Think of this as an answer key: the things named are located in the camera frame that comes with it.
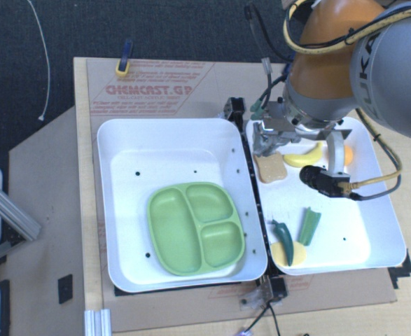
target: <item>yellow banana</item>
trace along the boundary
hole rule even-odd
[[[285,154],[283,161],[292,167],[301,168],[313,165],[322,158],[322,142],[318,141],[315,147],[305,154]]]

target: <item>white tray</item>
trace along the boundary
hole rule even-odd
[[[354,160],[346,168],[350,181],[363,181],[381,176],[370,135],[354,118],[344,118],[344,129],[352,130],[345,144],[354,151]],[[246,134],[253,152],[253,121],[246,126]],[[306,153],[315,141],[302,139],[278,148],[282,154]],[[406,246],[388,195],[369,201],[355,202],[347,198],[329,198],[311,189],[299,179],[300,168],[287,164],[288,176],[281,181],[263,183],[256,177],[261,205],[266,221],[274,218],[285,222],[293,240],[298,240],[305,209],[311,207],[321,213],[312,243],[306,247],[304,263],[277,267],[290,275],[316,274],[401,264]],[[323,157],[315,165],[328,166],[328,149],[323,143]],[[362,187],[355,192],[372,195],[386,190],[385,183]],[[270,224],[266,225],[269,243],[277,242]]]
[[[220,118],[115,119],[98,130],[106,245],[112,282],[129,293],[250,281],[267,267],[255,198],[237,128]],[[245,251],[219,271],[178,276],[157,259],[146,219],[148,198],[177,183],[225,188],[237,208]]]

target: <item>green plate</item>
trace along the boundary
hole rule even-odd
[[[223,269],[244,253],[237,210],[217,184],[183,183],[159,189],[149,198],[147,215],[155,252],[172,274]]]

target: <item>black floor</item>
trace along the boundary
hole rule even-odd
[[[8,151],[74,105],[74,57],[118,58],[124,40],[132,38],[134,58],[259,62],[244,18],[250,1],[263,16],[277,50],[290,53],[281,35],[280,0],[30,1],[48,49],[50,99],[40,121],[47,66],[29,2],[0,0],[0,168],[5,176]]]

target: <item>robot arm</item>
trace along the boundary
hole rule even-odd
[[[335,130],[341,119],[354,109],[364,111],[411,138],[411,2],[384,10],[374,0],[315,0],[295,43],[288,21],[304,1],[291,6],[284,23],[296,54],[282,98],[266,104],[254,123],[254,153],[266,156],[301,138],[325,139],[328,170],[305,167],[300,178],[320,193],[350,197],[357,185],[342,173],[343,140],[350,131]]]

